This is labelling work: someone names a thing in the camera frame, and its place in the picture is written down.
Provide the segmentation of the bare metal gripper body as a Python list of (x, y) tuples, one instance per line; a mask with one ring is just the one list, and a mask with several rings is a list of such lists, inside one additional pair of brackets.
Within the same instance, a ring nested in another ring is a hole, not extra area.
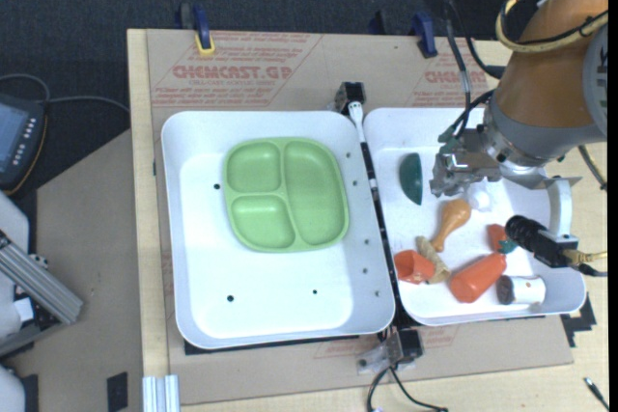
[(545, 187), (545, 162), (517, 149), (498, 131), (465, 129), (459, 137), (444, 132), (438, 142), (433, 179), (448, 179), (451, 189), (462, 183), (502, 179), (528, 189)]

